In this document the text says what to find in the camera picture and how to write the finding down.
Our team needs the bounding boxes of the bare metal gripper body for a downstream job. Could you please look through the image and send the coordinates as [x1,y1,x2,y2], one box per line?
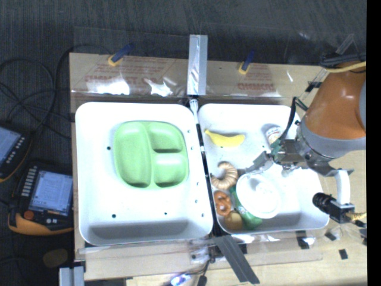
[272,138,336,174]

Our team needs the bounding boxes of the tan croissant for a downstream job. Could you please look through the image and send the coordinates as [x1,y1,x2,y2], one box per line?
[210,161,239,191]

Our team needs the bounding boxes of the small white can red label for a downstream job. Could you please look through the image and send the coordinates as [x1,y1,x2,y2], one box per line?
[265,125,282,145]

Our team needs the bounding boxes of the white bowl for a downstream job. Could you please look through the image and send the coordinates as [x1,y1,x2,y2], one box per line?
[235,173,282,220]

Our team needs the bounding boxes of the yellow banana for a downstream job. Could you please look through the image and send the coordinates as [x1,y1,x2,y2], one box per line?
[204,128,246,148]

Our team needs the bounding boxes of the white plastic tray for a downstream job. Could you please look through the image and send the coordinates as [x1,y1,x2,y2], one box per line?
[197,102,331,236]
[74,101,214,247]

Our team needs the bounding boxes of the brown pretzel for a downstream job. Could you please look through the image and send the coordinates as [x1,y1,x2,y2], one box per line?
[213,189,232,216]

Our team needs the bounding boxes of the green bottle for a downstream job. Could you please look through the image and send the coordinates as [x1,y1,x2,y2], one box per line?
[229,186,264,231]

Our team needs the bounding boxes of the brown bread roll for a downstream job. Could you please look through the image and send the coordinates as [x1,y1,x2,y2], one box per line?
[223,210,243,231]

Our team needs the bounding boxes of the green divided plate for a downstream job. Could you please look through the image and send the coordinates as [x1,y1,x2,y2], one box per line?
[113,120,190,189]

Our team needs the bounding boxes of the brown cardboard board red print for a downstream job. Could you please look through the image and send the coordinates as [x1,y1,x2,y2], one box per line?
[68,52,367,281]

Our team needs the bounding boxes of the black cylinder on white bracket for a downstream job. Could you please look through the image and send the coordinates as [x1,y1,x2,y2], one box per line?
[312,169,357,223]

